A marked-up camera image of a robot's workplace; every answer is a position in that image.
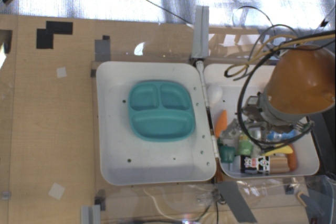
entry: white tape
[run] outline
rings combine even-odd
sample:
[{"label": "white tape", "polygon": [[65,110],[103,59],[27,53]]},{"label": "white tape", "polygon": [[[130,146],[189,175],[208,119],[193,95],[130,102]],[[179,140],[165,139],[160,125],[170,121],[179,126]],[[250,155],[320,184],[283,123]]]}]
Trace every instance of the white tape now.
[{"label": "white tape", "polygon": [[49,195],[57,200],[60,200],[64,193],[64,190],[65,190],[65,187],[62,187],[61,185],[54,183],[49,191]]},{"label": "white tape", "polygon": [[57,77],[65,78],[67,76],[67,70],[65,67],[57,68]]}]

